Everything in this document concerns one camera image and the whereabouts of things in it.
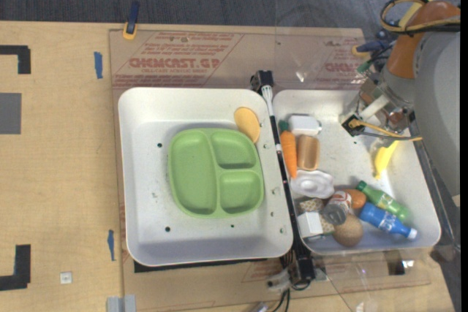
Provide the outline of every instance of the blue tape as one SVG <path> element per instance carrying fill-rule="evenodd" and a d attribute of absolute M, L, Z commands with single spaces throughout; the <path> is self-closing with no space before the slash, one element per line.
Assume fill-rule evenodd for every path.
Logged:
<path fill-rule="evenodd" d="M 110 259 L 114 262 L 116 259 L 114 258 L 114 231 L 113 230 L 109 230 L 109 234 L 107 235 L 107 244 L 109 245 Z"/>
<path fill-rule="evenodd" d="M 97 79 L 102 78 L 102 54 L 99 52 L 94 53 L 94 68 L 96 70 Z"/>

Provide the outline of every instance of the black tape marking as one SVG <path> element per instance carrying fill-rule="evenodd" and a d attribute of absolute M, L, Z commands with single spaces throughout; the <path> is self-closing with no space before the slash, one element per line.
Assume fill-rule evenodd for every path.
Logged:
<path fill-rule="evenodd" d="M 31 50 L 28 46 L 0 45 L 0 55 L 17 55 L 18 74 L 31 74 Z"/>
<path fill-rule="evenodd" d="M 0 291 L 26 289 L 31 282 L 31 245 L 16 245 L 12 275 L 0 276 Z"/>

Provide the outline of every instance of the white plastic tub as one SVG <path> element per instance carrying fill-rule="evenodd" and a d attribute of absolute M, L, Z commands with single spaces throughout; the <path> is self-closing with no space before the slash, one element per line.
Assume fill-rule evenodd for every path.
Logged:
<path fill-rule="evenodd" d="M 237 129 L 234 112 L 252 109 L 262 124 L 256 143 L 265 196 L 251 213 L 199 218 L 178 208 L 167 152 L 185 129 Z M 263 98 L 250 90 L 131 88 L 118 101 L 127 247 L 147 266 L 282 256 L 293 244 L 287 202 Z"/>
<path fill-rule="evenodd" d="M 317 135 L 320 141 L 318 170 L 333 176 L 335 189 L 354 188 L 360 180 L 390 194 L 411 212 L 408 226 L 416 228 L 418 236 L 408 240 L 401 235 L 389 235 L 363 222 L 364 236 L 354 247 L 338 244 L 332 237 L 304 240 L 313 253 L 319 255 L 355 254 L 398 248 L 426 248 L 437 243 L 441 229 L 431 195 L 412 142 L 400 142 L 382 177 L 373 176 L 369 153 L 374 137 L 351 137 L 341 127 L 340 115 L 346 111 L 357 91 L 284 90 L 275 95 L 273 109 L 276 119 L 287 120 L 292 114 L 306 114 L 322 123 Z M 292 191 L 296 202 L 304 196 Z"/>

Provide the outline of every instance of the green divided plate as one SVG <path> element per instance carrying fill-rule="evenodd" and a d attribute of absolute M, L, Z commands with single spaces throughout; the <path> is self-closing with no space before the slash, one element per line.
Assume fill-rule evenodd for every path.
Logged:
<path fill-rule="evenodd" d="M 263 201 L 257 149 L 236 130 L 177 133 L 170 143 L 168 169 L 175 202 L 191 216 L 238 216 L 257 209 Z"/>

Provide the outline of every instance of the toy carrot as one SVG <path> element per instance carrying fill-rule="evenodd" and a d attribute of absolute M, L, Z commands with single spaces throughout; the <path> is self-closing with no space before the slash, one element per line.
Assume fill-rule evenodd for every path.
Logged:
<path fill-rule="evenodd" d="M 298 173 L 298 154 L 295 135 L 289 131 L 286 121 L 280 121 L 279 128 L 282 130 L 282 133 L 279 135 L 279 141 L 283 149 L 284 163 L 291 178 L 295 178 Z"/>

